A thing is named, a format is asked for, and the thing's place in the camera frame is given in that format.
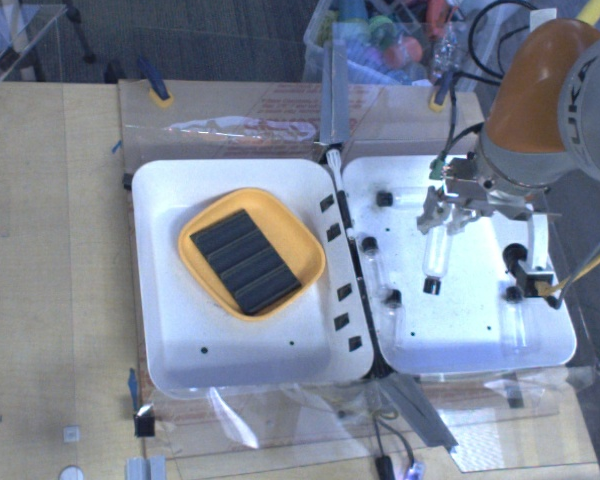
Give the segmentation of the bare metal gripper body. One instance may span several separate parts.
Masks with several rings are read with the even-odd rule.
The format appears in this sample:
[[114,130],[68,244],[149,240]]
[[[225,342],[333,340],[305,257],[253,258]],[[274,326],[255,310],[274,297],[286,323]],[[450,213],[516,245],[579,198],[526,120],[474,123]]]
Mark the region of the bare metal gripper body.
[[443,200],[454,211],[472,217],[499,213],[508,219],[529,219],[536,190],[513,183],[481,156],[454,158],[443,170]]

